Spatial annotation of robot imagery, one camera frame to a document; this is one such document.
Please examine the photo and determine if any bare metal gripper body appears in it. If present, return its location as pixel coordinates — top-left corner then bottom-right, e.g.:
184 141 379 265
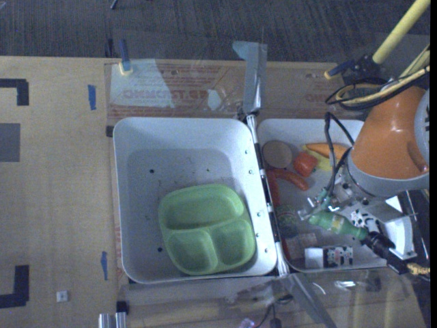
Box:
320 177 375 219

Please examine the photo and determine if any dark green can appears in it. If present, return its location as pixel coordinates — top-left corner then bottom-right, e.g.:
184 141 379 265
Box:
275 204 299 239

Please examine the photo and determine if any small cow print carton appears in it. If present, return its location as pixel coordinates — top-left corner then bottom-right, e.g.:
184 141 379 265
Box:
350 208 379 232

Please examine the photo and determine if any red and white packet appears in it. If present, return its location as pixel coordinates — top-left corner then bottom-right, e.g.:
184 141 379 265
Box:
283 232 319 261

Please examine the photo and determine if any red sausage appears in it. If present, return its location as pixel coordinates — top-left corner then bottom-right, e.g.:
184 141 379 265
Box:
269 167 310 192
266 169 281 208

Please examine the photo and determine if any green plastic bottle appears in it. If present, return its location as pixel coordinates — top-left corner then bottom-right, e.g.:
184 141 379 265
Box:
308 210 370 241

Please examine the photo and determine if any orange red pepper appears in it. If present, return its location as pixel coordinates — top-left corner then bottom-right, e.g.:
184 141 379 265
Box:
292 151 319 178

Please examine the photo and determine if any yellow banana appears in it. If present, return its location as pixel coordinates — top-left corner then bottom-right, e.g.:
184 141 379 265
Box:
301 144 334 172

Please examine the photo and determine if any long cow print carton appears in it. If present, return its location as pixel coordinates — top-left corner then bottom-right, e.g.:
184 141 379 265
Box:
304 245 354 270

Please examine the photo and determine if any orange carrot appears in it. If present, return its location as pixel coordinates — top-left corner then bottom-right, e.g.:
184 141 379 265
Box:
305 142 350 160

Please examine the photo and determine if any brown round biscuit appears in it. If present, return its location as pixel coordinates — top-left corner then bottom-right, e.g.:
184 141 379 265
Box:
262 139 294 169

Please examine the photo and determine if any white plastic tray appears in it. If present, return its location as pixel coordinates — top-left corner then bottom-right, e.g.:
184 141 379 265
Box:
255 118 412 274
112 115 279 285

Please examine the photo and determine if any green divided plate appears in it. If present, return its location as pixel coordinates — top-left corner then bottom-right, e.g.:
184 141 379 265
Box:
157 183 257 276

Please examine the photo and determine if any brown cardboard board red print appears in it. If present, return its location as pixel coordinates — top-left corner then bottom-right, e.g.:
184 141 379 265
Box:
103 57 431 328

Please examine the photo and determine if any black cylinder on white bracket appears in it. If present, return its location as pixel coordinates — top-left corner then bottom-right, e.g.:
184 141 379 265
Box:
361 196 419 275

